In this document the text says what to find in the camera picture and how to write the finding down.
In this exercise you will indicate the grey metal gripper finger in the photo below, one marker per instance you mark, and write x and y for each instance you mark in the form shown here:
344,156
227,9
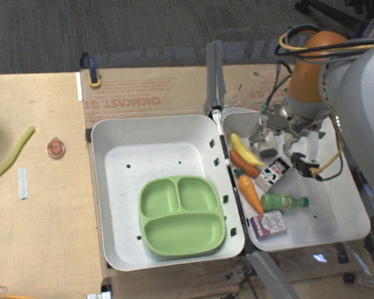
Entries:
258,135
290,144

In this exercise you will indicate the black office chair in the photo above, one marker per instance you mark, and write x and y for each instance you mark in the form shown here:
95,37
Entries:
330,10

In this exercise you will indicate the orange sausage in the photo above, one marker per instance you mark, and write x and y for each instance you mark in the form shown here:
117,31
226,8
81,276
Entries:
240,163

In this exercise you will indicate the yellow banana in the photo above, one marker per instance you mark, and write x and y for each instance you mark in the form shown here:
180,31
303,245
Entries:
244,150

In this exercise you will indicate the orange carrot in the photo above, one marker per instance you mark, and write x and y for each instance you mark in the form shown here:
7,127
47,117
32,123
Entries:
251,190

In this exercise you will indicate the green bottle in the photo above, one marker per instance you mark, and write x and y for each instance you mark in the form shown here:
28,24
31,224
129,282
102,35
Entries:
278,201

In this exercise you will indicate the white plastic tray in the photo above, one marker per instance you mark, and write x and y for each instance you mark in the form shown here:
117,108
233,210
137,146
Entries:
333,209
123,194

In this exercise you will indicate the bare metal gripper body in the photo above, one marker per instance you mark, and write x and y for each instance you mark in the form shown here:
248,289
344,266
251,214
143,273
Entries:
281,117

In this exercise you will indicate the white cow print carton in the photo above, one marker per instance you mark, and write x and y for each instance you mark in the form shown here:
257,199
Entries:
272,173

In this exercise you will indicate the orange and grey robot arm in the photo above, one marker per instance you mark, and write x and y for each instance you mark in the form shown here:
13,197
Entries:
344,82

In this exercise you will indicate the long green bean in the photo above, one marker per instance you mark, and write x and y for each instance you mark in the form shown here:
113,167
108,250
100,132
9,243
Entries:
12,156

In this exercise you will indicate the pink doughnut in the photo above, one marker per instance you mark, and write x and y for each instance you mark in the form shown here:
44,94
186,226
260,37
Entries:
56,148

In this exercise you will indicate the green divided plate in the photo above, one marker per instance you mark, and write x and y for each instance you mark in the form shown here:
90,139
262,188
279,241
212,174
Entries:
182,234

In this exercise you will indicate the brown cardboard board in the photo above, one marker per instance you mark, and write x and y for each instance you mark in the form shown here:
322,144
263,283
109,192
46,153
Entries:
171,93

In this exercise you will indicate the pink carton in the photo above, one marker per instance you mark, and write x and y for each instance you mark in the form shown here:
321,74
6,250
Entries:
269,224

